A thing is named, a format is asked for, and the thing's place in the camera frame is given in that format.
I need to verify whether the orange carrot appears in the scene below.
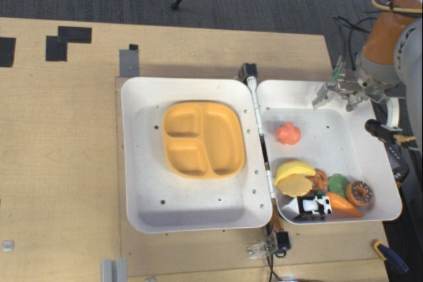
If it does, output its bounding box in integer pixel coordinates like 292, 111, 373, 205
325, 191, 364, 219

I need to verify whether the brown pretzel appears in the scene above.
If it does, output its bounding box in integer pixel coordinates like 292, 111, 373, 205
307, 168, 329, 191

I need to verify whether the white plastic tray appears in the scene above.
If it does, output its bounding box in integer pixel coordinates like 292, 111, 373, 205
256, 79, 404, 226
120, 76, 274, 235

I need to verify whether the yellow banana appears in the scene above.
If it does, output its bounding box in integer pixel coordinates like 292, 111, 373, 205
273, 160, 317, 186

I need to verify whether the tan round biscuit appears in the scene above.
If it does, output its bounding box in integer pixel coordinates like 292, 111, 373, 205
277, 174, 313, 197

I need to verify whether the thin black and white rod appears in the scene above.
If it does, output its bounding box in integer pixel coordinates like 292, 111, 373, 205
247, 75, 277, 199

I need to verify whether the orange divided plate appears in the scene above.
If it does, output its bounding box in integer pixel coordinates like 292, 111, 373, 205
161, 100, 247, 180

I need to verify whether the brown doughnut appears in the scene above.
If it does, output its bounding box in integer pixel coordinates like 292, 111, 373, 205
345, 180, 374, 208

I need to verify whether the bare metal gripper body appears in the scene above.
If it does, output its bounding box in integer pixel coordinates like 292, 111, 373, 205
336, 71, 398, 104

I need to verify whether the black block with thin wires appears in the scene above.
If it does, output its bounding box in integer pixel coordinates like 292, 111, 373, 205
242, 63, 259, 79
275, 230, 293, 251

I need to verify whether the pink lumpy toy food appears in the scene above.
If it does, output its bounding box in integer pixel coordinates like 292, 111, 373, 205
275, 122, 302, 146

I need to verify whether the black and white carton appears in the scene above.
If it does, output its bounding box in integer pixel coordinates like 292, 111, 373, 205
280, 195, 332, 222

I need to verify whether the black cylinder on white bracket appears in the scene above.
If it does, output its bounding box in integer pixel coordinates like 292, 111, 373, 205
364, 96, 406, 146

